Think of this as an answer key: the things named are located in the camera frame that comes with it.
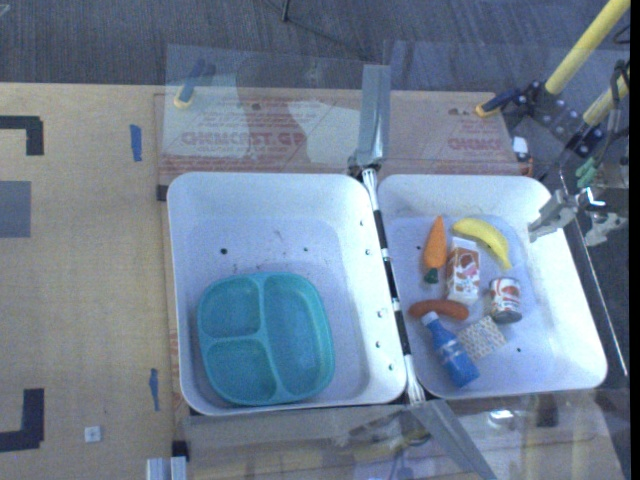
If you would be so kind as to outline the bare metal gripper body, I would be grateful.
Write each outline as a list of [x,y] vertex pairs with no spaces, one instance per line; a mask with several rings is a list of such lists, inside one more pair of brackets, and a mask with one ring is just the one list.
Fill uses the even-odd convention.
[[629,216],[628,167],[614,162],[586,162],[575,171],[578,205],[589,212]]

